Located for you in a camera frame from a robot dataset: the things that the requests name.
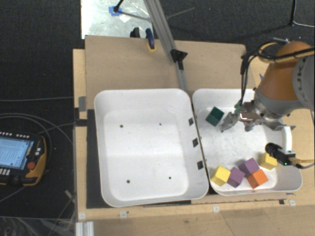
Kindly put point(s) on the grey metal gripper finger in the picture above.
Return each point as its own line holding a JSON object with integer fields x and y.
{"x": 228, "y": 122}
{"x": 251, "y": 125}

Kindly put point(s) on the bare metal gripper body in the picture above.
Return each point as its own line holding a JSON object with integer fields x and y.
{"x": 253, "y": 113}

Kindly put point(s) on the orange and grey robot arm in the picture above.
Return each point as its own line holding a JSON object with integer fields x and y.
{"x": 280, "y": 80}

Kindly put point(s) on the green cube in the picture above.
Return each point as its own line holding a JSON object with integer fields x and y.
{"x": 214, "y": 117}

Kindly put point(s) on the white plastic tray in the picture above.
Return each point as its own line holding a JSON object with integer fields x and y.
{"x": 229, "y": 149}
{"x": 147, "y": 151}

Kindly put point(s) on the yellow cube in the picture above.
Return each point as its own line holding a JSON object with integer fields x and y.
{"x": 219, "y": 174}
{"x": 267, "y": 161}

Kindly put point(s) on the purple cube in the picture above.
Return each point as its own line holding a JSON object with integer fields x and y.
{"x": 250, "y": 166}
{"x": 235, "y": 177}

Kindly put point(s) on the orange cube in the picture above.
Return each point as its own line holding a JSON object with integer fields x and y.
{"x": 257, "y": 178}

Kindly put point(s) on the pale wood board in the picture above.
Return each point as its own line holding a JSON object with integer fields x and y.
{"x": 128, "y": 65}

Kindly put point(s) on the black cylinder on white bracket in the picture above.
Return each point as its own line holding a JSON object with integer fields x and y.
{"x": 279, "y": 152}

